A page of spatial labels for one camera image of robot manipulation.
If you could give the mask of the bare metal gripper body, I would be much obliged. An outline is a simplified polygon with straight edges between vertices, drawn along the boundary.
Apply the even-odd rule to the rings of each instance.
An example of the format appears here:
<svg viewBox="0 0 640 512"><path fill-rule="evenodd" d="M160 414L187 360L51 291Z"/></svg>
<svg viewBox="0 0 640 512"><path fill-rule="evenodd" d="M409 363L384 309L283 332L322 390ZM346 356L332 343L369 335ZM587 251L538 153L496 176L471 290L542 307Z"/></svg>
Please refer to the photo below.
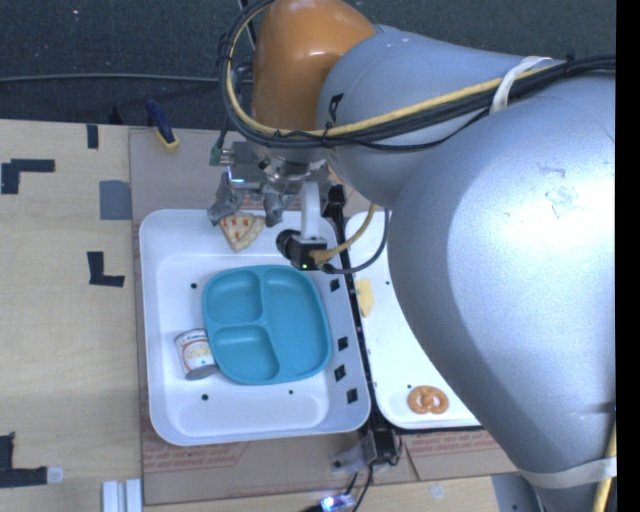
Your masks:
<svg viewBox="0 0 640 512"><path fill-rule="evenodd" d="M294 201L307 183L320 196L331 188L327 157L321 149L272 148L255 142L233 142L221 150L230 185L247 192L254 201L276 198L285 205Z"/></svg>

